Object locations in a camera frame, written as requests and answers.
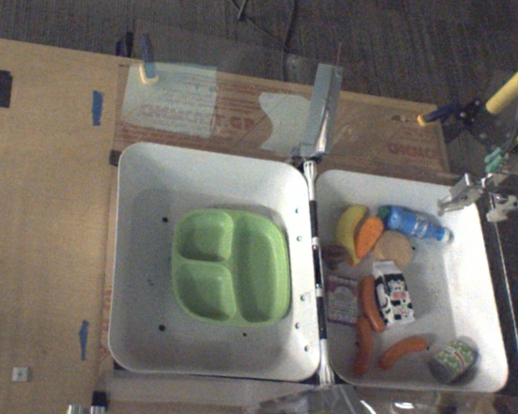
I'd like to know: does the blue bottle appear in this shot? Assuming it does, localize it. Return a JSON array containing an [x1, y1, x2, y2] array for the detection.
[[373, 202, 457, 246]]

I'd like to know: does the tan round biscuit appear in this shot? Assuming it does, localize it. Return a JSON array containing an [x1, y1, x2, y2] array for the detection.
[[371, 228, 418, 271]]

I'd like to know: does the white plastic tray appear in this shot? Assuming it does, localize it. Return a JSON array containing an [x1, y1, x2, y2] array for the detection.
[[90, 138, 346, 396], [289, 165, 518, 406]]

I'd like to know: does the orange carrot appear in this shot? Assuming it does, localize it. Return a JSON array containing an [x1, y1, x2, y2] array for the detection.
[[351, 213, 387, 264]]

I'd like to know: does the yellow banana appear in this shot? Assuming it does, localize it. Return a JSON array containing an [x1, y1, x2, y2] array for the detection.
[[331, 202, 372, 268]]

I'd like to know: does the white cow print carton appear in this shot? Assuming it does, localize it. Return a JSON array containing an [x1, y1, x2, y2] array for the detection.
[[364, 257, 424, 330]]

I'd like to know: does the dark brown doughnut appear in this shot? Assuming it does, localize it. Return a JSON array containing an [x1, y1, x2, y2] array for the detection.
[[319, 242, 352, 273]]

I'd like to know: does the orange sausage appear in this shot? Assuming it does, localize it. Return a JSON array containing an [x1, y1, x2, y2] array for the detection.
[[354, 273, 393, 335], [349, 314, 379, 378], [376, 330, 431, 376]]

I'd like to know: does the thin black and white rod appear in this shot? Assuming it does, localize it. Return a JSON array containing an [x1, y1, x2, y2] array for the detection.
[[273, 158, 364, 387]]

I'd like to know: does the pink packet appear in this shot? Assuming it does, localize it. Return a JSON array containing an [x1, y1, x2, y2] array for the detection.
[[319, 274, 365, 328]]

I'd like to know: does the green and white can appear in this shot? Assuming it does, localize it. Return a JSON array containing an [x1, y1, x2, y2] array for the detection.
[[426, 336, 480, 389]]

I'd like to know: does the green divided plate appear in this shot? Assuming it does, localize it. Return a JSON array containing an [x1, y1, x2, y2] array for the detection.
[[162, 202, 304, 334]]

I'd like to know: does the brown cardboard board, red print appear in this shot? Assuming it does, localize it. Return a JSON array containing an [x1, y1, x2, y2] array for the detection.
[[78, 57, 465, 413]]

